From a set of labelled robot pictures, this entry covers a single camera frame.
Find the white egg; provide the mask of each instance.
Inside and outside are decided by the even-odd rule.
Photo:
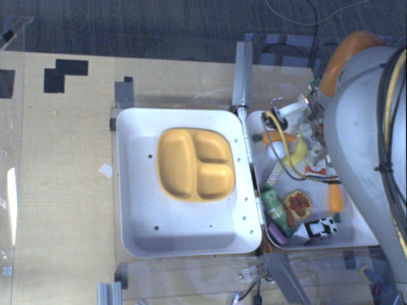
[[[286,151],[284,149],[284,144],[281,141],[275,141],[273,142],[273,147],[275,149],[275,152],[277,153],[277,156],[281,159],[286,155]],[[272,148],[270,146],[267,146],[267,153],[269,157],[273,160],[277,160]]]

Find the toy banana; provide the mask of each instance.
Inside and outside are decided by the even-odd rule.
[[[301,134],[297,135],[297,138],[297,146],[295,147],[293,153],[290,154],[291,162],[293,163],[293,165],[297,165],[307,155],[308,151],[307,144],[302,139]],[[289,166],[287,156],[282,159],[282,162],[283,164],[285,164],[285,166]]]

